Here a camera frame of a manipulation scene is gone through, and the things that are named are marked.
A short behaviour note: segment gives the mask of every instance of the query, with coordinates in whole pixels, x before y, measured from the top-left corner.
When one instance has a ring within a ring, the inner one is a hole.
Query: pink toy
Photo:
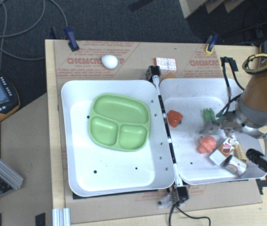
[[[212,152],[216,147],[216,140],[214,137],[207,136],[199,139],[199,144],[198,150],[200,153]]]

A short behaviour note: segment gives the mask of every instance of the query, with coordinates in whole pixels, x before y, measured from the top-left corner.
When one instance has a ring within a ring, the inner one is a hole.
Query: orange object
[[[198,150],[200,153],[212,152],[216,147],[216,140],[214,137],[207,136],[202,139],[199,139]]]
[[[167,118],[168,118],[168,123],[170,126],[172,127],[177,127],[177,125],[180,123],[180,121],[182,120],[182,114],[179,112],[176,112],[174,110],[171,110],[168,114],[167,114]]]

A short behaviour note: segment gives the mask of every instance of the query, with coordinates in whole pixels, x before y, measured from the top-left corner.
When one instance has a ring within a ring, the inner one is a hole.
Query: gray cable
[[[3,40],[4,38],[8,38],[8,37],[15,37],[17,35],[21,35],[21,34],[24,34],[26,32],[28,32],[29,30],[31,30],[32,28],[34,28],[40,21],[41,19],[43,18],[44,16],[44,13],[45,13],[45,0],[43,0],[43,4],[44,4],[44,8],[43,8],[43,12],[40,16],[40,18],[37,20],[37,22],[35,22],[31,27],[29,27],[28,29],[25,29],[21,32],[18,32],[18,33],[14,33],[14,34],[9,34],[9,35],[5,35],[6,33],[6,25],[7,25],[7,11],[6,11],[6,7],[5,7],[5,4],[4,2],[7,1],[7,0],[0,0],[0,6],[3,6],[4,7],[4,10],[5,10],[5,25],[4,25],[4,30],[3,30],[3,35],[0,35],[0,38],[2,39],[2,43],[1,43],[1,46],[0,46],[0,52],[1,54],[4,53],[10,57],[13,57],[13,58],[16,58],[16,59],[20,59],[20,60],[25,60],[25,61],[37,61],[37,60],[41,60],[41,59],[44,59],[45,57],[39,57],[39,58],[23,58],[23,57],[19,57],[19,56],[16,56],[16,55],[13,55],[7,51],[5,51],[3,49]],[[61,12],[61,14],[63,15],[63,18],[64,18],[64,21],[65,21],[65,26],[67,27],[68,26],[68,21],[67,21],[67,18],[63,12],[63,10],[61,9],[61,7],[54,1],[54,0],[49,0],[51,3],[53,3]]]

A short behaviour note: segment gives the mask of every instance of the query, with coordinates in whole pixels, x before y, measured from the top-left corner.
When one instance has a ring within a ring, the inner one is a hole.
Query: wooden table
[[[59,129],[59,114],[57,110],[58,96],[56,87],[56,68],[55,68],[55,49],[54,41],[46,40],[46,66],[47,66],[47,95],[48,95],[48,112],[49,112],[49,133],[50,133],[50,153],[51,153],[51,176],[52,176],[52,195],[53,208],[65,208],[65,197],[63,187],[63,166],[62,166],[62,152]],[[252,54],[258,53],[257,47],[247,46],[215,46],[217,57],[222,56],[233,57],[237,65]],[[236,74],[242,86],[246,86],[250,75],[243,72],[241,69]],[[262,132],[267,133],[267,128],[263,128]],[[212,220],[212,225],[267,225],[267,187],[263,189],[262,204],[253,204],[236,207],[217,208],[210,210],[200,210],[190,212],[192,216],[208,216]],[[172,225],[208,225],[206,219],[195,221],[186,218],[180,213],[174,213],[172,217]],[[76,225],[167,225],[168,215],[154,215],[147,217],[136,217],[127,219],[116,219],[101,222],[92,222]]]

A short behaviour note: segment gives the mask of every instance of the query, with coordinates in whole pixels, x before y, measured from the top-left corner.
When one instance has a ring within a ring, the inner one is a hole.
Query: small can
[[[246,163],[239,160],[238,158],[234,157],[233,155],[230,155],[225,161],[223,166],[228,169],[229,171],[241,176],[243,173],[245,173],[246,170]]]

